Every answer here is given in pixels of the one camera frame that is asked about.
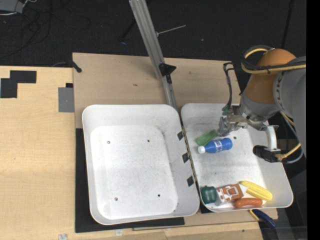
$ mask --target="plastic tray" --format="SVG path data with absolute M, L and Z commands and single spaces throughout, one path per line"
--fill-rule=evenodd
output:
M 200 205 L 179 114 L 168 105 L 91 105 L 82 114 L 89 204 L 100 224 L 193 215 Z
M 293 193 L 283 165 L 278 162 L 267 162 L 253 154 L 255 145 L 268 145 L 264 131 L 257 131 L 248 126 L 227 136 L 232 140 L 232 149 L 218 153 L 198 153 L 197 138 L 213 129 L 218 129 L 224 106 L 225 104 L 189 103 L 181 110 L 199 188 L 204 186 L 219 188 L 246 180 L 265 187 L 273 194 L 271 201 L 263 202 L 263 208 L 290 206 L 293 202 Z M 231 203 L 204 205 L 212 212 L 248 209 L 245 206 L 234 208 Z

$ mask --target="dark green object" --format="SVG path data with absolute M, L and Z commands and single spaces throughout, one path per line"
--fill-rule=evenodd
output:
M 212 141 L 214 138 L 218 136 L 218 133 L 215 129 L 209 131 L 208 133 L 200 136 L 197 140 L 196 143 L 199 146 L 205 146 L 207 145 L 210 141 Z
M 201 197 L 204 204 L 214 203 L 216 201 L 216 189 L 214 186 L 205 186 L 201 188 Z

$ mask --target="white bottle cap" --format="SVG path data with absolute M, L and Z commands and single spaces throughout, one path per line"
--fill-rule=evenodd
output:
M 199 152 L 199 154 L 205 153 L 206 152 L 205 147 L 204 146 L 198 146 L 198 152 Z

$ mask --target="blue bottle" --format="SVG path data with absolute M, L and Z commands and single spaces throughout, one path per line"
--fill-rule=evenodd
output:
M 206 146 L 198 146 L 199 154 L 205 152 L 218 153 L 223 150 L 230 150 L 232 148 L 232 141 L 229 138 L 217 139 L 210 141 Z

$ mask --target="wooden table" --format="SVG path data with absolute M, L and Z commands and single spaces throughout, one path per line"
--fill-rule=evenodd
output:
M 121 237 L 115 230 L 75 233 L 75 128 L 82 127 L 82 110 L 106 99 L 108 104 L 157 104 L 166 99 L 148 57 L 74 53 L 73 60 L 82 73 L 0 66 L 0 78 L 9 78 L 10 70 L 37 74 L 36 83 L 18 83 L 17 98 L 0 98 L 0 239 L 58 240 L 60 234 L 68 240 L 263 239 L 259 224 L 245 210 L 198 212 L 185 217 L 184 226 L 127 228 Z M 224 62 L 167 58 L 167 64 L 177 66 L 171 76 L 178 107 L 227 102 Z M 97 80 L 92 75 L 99 71 L 104 78 Z M 238 102 L 238 83 L 234 73 L 230 75 L 233 101 Z M 75 113 L 59 112 L 58 88 L 66 83 L 74 83 Z M 266 213 L 278 218 L 276 209 Z

